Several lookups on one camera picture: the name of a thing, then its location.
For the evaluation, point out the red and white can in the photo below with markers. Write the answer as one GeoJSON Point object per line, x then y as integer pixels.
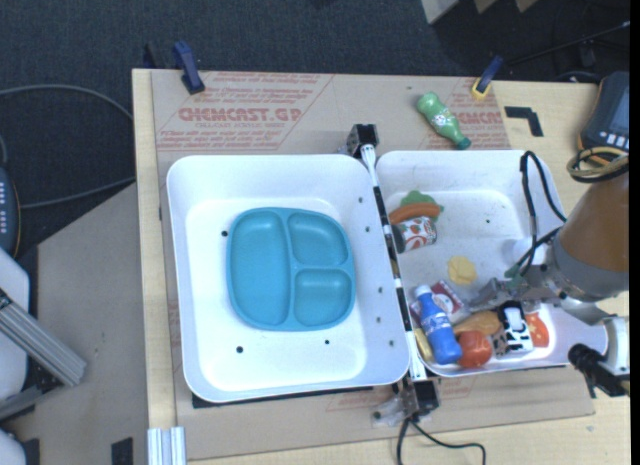
{"type": "Point", "coordinates": [417, 234]}

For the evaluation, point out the orange bread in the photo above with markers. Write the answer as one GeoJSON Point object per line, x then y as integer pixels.
{"type": "Point", "coordinates": [479, 323]}

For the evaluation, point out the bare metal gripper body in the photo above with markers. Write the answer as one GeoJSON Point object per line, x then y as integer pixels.
{"type": "Point", "coordinates": [537, 284]}

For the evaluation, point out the green bottle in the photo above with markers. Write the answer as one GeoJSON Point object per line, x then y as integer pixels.
{"type": "Point", "coordinates": [442, 119]}

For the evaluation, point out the orange sausage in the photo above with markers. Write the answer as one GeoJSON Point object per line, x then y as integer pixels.
{"type": "Point", "coordinates": [412, 212]}

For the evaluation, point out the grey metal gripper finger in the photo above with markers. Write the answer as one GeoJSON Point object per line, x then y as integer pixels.
{"type": "Point", "coordinates": [530, 304]}
{"type": "Point", "coordinates": [485, 293]}

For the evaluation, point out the black and white carton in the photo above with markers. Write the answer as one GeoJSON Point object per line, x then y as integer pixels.
{"type": "Point", "coordinates": [515, 335]}

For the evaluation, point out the thin black and white rod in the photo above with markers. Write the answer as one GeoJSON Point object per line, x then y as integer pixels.
{"type": "Point", "coordinates": [379, 198]}

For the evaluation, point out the black cylinder on white bracket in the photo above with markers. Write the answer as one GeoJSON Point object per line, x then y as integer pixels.
{"type": "Point", "coordinates": [616, 343]}

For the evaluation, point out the yellow banana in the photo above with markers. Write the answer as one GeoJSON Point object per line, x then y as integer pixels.
{"type": "Point", "coordinates": [424, 345]}

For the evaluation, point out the blue divided plate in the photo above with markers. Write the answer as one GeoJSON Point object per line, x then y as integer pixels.
{"type": "Point", "coordinates": [260, 268]}

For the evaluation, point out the red pizza slice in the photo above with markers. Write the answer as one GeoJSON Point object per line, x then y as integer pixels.
{"type": "Point", "coordinates": [539, 330]}

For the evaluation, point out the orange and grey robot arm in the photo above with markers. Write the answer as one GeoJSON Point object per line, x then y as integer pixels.
{"type": "Point", "coordinates": [595, 233]}

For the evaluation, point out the red and white carton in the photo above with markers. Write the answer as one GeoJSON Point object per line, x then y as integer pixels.
{"type": "Point", "coordinates": [447, 299]}

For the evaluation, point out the white plastic tray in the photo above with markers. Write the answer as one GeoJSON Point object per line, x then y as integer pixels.
{"type": "Point", "coordinates": [280, 368]}
{"type": "Point", "coordinates": [475, 173]}

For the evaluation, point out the red tomato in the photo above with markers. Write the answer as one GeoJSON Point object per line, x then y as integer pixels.
{"type": "Point", "coordinates": [474, 349]}

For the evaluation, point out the yellow biscuit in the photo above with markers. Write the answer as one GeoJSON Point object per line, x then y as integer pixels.
{"type": "Point", "coordinates": [461, 270]}

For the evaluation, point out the brown cardboard board, red print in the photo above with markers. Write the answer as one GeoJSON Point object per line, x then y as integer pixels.
{"type": "Point", "coordinates": [280, 113]}

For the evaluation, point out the blue bottle with white cap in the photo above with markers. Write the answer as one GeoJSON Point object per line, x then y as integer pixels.
{"type": "Point", "coordinates": [437, 328]}

